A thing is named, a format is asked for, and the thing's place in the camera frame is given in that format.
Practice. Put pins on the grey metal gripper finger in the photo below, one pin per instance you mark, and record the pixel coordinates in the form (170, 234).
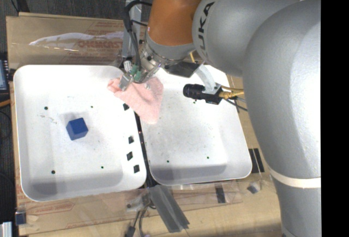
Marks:
(125, 82)
(148, 85)

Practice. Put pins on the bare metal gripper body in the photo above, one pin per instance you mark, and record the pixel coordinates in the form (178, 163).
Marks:
(149, 64)

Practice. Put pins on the pink cloth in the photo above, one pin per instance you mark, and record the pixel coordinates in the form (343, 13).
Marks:
(144, 102)

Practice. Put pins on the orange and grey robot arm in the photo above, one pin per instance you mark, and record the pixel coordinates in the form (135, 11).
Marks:
(272, 67)

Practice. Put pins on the brown cardboard board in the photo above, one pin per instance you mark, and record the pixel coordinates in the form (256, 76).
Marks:
(90, 31)

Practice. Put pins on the blue cube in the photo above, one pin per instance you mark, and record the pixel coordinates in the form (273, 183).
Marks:
(77, 128)

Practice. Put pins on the white plastic tray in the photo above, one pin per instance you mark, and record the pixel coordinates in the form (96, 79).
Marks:
(191, 138)
(68, 170)

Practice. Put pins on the black cylinder on white bracket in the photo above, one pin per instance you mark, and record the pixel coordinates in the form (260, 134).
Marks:
(210, 94)

